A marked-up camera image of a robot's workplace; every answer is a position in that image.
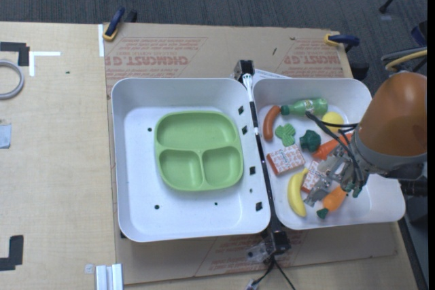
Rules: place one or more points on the orange toy carrot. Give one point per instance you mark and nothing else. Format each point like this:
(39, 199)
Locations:
(326, 149)

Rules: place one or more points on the dark green toy broccoli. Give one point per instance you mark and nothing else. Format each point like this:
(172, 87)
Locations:
(310, 141)

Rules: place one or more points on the yellow banana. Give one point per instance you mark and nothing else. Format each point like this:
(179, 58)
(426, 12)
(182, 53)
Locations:
(295, 193)

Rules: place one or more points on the yellow toy lemon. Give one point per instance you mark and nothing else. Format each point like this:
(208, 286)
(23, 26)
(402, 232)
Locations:
(332, 119)

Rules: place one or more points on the light green toy leaf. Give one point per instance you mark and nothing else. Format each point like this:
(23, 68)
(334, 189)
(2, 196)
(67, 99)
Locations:
(286, 135)

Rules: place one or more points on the orange and white carton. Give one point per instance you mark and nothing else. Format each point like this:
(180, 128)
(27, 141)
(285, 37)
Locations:
(285, 159)
(311, 180)

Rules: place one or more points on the thin black and white rod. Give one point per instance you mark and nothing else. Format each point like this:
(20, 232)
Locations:
(261, 146)

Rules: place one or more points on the white paper sheet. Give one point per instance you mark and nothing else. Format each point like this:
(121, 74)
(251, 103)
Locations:
(272, 74)

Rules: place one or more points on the green divided plate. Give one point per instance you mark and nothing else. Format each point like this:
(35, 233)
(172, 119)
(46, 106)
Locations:
(197, 132)

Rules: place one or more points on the orange bottle with green cap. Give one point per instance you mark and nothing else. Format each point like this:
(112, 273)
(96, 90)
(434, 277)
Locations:
(334, 201)

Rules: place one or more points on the brown cardboard board red print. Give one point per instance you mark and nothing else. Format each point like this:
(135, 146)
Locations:
(204, 54)

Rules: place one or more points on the orange-brown toy sausage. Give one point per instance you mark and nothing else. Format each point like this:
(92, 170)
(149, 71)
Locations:
(268, 125)

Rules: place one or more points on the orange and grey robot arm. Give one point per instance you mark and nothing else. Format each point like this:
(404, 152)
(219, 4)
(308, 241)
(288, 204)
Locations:
(394, 119)

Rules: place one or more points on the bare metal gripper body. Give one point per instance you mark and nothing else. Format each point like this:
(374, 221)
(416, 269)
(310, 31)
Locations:
(346, 168)

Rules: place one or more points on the white plastic tray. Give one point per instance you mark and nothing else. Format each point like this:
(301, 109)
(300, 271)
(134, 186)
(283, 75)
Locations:
(367, 210)
(190, 214)

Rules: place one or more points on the green plastic bottle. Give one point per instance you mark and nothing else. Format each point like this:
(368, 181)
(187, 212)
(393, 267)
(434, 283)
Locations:
(309, 106)

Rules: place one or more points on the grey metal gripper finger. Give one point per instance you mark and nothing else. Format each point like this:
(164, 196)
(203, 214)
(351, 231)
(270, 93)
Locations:
(324, 167)
(314, 195)

